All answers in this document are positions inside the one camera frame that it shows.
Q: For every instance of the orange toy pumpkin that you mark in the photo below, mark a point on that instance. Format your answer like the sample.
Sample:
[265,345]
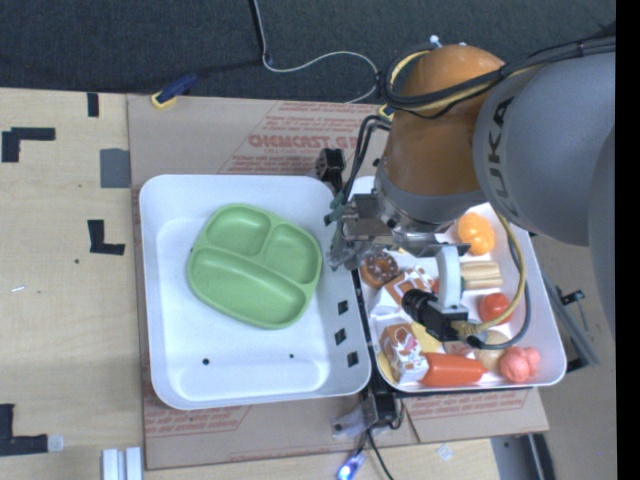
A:
[477,233]

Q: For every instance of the orange toy carrot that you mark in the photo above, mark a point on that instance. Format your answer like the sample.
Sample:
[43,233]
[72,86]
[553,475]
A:
[452,370]

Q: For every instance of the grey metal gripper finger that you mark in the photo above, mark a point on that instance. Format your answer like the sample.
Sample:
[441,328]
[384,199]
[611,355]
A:
[339,257]
[361,254]

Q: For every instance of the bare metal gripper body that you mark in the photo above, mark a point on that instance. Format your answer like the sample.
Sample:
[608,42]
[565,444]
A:
[370,218]

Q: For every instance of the brown cardboard board red print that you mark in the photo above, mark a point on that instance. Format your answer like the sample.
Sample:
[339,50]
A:
[210,133]

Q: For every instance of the beige toy potato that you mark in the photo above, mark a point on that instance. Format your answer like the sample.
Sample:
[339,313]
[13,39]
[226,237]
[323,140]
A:
[492,355]

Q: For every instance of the green divided plate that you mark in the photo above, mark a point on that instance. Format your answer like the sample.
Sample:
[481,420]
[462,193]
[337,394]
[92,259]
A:
[250,268]

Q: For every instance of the white plastic tray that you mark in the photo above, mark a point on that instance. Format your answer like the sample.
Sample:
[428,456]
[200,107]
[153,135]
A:
[240,368]
[542,338]

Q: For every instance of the pale yellow toy bread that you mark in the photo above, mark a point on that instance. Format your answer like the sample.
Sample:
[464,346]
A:
[482,274]

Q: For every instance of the orange and white carton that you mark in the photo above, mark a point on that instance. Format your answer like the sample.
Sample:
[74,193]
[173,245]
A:
[402,353]
[407,284]

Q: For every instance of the pink lumpy toy food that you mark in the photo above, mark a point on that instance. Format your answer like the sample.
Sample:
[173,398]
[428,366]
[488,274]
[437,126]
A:
[517,363]

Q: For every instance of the red toy tomato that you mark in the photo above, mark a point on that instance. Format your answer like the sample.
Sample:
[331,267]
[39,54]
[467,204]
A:
[492,305]

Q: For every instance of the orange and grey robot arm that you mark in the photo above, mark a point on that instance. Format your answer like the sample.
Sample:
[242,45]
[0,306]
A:
[530,158]

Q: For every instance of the brown doughnut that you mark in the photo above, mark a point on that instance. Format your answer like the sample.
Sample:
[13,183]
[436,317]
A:
[376,273]

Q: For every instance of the black cylinder on white bracket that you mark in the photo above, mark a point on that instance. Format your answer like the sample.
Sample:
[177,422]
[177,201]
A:
[447,278]

